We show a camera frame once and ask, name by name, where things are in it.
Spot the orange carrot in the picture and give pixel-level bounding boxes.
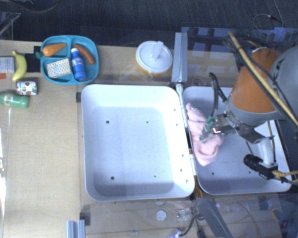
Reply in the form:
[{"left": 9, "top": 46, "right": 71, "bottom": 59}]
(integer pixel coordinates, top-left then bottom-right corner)
[{"left": 35, "top": 42, "right": 68, "bottom": 60}]

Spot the black cylinder on white bracket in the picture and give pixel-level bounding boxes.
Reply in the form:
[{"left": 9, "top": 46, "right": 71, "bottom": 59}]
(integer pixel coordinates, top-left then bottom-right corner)
[{"left": 243, "top": 134, "right": 279, "bottom": 180}]

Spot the yellow bowl with white lid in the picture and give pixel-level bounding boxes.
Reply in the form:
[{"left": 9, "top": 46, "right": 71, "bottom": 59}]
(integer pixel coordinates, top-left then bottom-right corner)
[{"left": 135, "top": 40, "right": 174, "bottom": 77}]

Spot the blue divided plate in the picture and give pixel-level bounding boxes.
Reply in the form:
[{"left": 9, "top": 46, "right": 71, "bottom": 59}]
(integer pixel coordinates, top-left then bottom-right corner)
[{"left": 40, "top": 35, "right": 100, "bottom": 85}]

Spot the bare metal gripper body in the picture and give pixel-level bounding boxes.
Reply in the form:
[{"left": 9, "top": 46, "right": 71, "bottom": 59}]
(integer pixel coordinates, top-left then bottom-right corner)
[{"left": 212, "top": 113, "right": 239, "bottom": 137}]

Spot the pink soft toy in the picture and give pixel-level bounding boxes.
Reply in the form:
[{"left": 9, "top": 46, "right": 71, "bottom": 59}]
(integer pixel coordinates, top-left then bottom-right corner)
[{"left": 185, "top": 103, "right": 224, "bottom": 167}]

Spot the white plastic tray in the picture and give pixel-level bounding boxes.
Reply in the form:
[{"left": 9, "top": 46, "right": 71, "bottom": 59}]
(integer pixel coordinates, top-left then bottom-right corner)
[
  {"left": 80, "top": 84, "right": 196, "bottom": 202},
  {"left": 182, "top": 86, "right": 293, "bottom": 196}
]

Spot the green bottle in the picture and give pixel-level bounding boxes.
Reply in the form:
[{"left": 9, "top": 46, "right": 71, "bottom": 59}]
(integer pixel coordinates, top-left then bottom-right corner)
[{"left": 0, "top": 92, "right": 30, "bottom": 110}]

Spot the blue bottle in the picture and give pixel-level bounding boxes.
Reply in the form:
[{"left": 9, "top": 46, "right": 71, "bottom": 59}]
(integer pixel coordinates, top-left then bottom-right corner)
[{"left": 70, "top": 48, "right": 87, "bottom": 82}]

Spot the yellow banana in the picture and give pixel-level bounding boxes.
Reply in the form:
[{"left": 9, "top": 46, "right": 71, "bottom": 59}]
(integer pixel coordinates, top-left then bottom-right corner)
[{"left": 11, "top": 50, "right": 28, "bottom": 82}]

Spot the white can with orange print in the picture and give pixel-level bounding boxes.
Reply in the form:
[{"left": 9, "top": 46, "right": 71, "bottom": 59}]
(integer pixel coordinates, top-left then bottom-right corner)
[{"left": 15, "top": 80, "right": 38, "bottom": 96}]

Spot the brown sausage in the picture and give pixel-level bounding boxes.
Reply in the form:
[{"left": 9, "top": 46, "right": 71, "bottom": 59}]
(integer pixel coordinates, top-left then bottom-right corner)
[{"left": 73, "top": 43, "right": 96, "bottom": 65}]

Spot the red and white carton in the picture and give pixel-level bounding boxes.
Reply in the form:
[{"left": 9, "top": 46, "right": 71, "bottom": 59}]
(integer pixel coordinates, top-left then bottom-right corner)
[{"left": 0, "top": 56, "right": 16, "bottom": 75}]

